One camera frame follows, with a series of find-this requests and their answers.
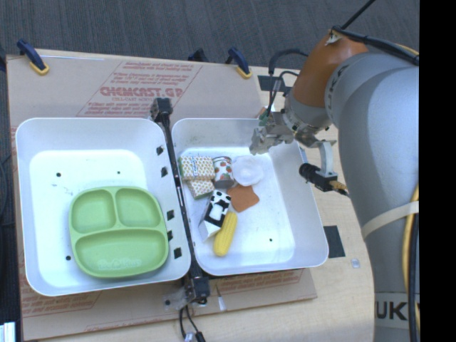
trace white strap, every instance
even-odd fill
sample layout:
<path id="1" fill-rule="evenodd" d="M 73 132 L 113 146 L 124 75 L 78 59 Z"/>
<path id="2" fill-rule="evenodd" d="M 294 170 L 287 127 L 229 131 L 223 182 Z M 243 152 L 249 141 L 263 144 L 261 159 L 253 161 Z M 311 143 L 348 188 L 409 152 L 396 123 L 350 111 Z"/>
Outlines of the white strap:
<path id="1" fill-rule="evenodd" d="M 387 212 L 384 212 L 383 214 L 380 214 L 377 217 L 372 218 L 369 222 L 364 224 L 364 226 L 361 228 L 361 234 L 363 235 L 363 239 L 366 239 L 366 237 L 370 233 L 377 230 L 378 228 L 383 227 L 384 225 L 390 224 L 395 220 L 407 217 L 410 214 L 415 214 L 418 212 L 420 212 L 419 201 L 409 202 L 400 207 L 388 210 Z"/>

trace green plate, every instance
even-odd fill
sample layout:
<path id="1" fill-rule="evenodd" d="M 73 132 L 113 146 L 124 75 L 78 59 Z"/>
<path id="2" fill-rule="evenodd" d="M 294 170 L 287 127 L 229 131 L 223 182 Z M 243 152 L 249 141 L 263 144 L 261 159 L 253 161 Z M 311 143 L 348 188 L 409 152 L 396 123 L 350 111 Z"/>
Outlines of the green plate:
<path id="1" fill-rule="evenodd" d="M 70 205 L 71 246 L 79 267 L 96 277 L 126 277 L 161 267 L 167 230 L 155 197 L 139 187 L 98 187 Z"/>

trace cardboard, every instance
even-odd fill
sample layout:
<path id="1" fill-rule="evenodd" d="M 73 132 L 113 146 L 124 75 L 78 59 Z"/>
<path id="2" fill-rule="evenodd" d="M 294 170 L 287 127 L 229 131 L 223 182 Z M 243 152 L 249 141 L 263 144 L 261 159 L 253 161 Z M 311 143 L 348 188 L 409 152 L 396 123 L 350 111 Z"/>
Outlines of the cardboard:
<path id="1" fill-rule="evenodd" d="M 146 118 L 153 99 L 160 96 L 172 99 L 172 124 L 181 118 L 255 118 L 261 110 L 257 80 L 243 79 L 233 65 L 38 52 L 50 67 L 45 76 L 31 70 L 25 56 L 7 59 L 24 340 L 177 318 L 178 312 L 167 307 L 165 300 L 180 290 L 180 281 L 57 297 L 42 296 L 29 286 L 21 238 L 15 131 L 24 120 L 35 117 Z M 308 269 L 214 278 L 210 287 L 207 304 L 192 306 L 194 314 L 316 298 Z"/>

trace brown square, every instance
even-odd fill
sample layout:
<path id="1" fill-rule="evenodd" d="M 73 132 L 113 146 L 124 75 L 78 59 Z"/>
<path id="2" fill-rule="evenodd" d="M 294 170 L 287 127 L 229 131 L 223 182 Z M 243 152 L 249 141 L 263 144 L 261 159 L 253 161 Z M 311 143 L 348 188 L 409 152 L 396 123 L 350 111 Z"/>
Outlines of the brown square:
<path id="1" fill-rule="evenodd" d="M 227 190 L 228 195 L 231 197 L 231 204 L 237 212 L 242 212 L 247 208 L 259 202 L 259 197 L 255 194 L 253 187 L 236 185 Z"/>

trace white plastic tray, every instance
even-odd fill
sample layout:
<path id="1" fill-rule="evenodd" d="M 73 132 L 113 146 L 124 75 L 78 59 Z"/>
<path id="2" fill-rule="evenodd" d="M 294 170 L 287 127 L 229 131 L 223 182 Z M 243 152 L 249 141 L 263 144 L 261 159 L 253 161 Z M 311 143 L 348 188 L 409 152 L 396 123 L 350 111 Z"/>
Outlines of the white plastic tray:
<path id="1" fill-rule="evenodd" d="M 34 118 L 19 126 L 16 149 L 26 277 L 37 292 L 76 294 L 170 281 L 188 272 L 190 251 L 165 136 L 154 122 Z M 167 261 L 158 270 L 99 279 L 76 264 L 68 230 L 69 205 L 79 192 L 104 186 L 137 186 L 157 198 L 167 231 L 172 232 Z M 181 256 L 175 258 L 174 250 Z"/>
<path id="2" fill-rule="evenodd" d="M 182 155 L 249 155 L 258 120 L 183 119 L 172 138 L 176 160 Z M 256 155 L 264 178 L 253 186 L 259 203 L 238 213 L 232 245 L 224 257 L 212 250 L 213 237 L 203 242 L 198 222 L 207 199 L 194 200 L 183 183 L 190 231 L 198 264 L 209 274 L 226 276 L 319 266 L 328 257 L 328 244 L 311 185 L 299 175 L 303 163 L 296 142 Z"/>

